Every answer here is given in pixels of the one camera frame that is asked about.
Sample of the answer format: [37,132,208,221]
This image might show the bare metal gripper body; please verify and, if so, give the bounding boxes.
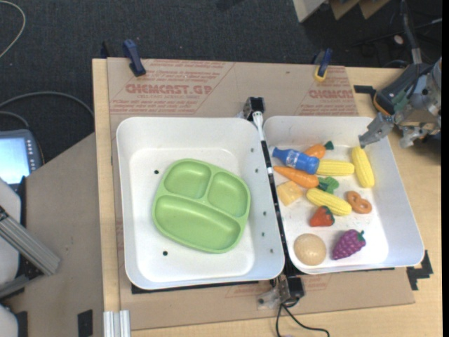
[393,79,442,131]

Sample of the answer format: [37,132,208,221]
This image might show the yellow corn cob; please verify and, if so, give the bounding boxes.
[351,145,376,190]
[305,187,353,218]
[316,159,356,178]

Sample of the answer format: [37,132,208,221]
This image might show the small orange carrot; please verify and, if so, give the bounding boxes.
[303,140,335,160]

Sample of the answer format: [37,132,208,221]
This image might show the orange pretzel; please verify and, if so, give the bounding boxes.
[345,190,373,215]

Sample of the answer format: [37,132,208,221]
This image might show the white plastic tray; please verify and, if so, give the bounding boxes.
[262,114,426,276]
[115,116,286,291]

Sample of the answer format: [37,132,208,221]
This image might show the blue bottle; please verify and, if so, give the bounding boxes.
[272,146,321,176]

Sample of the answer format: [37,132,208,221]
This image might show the long orange carrot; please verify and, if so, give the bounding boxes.
[272,165,340,194]

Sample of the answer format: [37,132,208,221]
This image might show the red strawberry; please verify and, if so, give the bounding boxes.
[309,205,336,228]

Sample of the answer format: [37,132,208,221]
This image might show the yellow cheese wedge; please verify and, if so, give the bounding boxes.
[276,180,305,207]

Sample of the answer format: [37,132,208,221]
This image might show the thin black and white rod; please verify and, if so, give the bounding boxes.
[252,110,293,277]

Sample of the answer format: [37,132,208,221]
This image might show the purple grapes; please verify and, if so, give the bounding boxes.
[331,228,367,261]

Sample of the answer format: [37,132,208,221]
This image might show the beige round bread roll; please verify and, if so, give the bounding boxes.
[293,232,328,267]

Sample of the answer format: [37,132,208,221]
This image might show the brown cardboard board red print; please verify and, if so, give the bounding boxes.
[106,57,417,331]

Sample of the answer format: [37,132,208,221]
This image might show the green divided plate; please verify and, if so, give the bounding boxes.
[151,157,252,255]

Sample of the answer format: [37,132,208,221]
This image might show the black block with thin wires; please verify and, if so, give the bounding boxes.
[244,95,265,118]
[257,275,306,310]

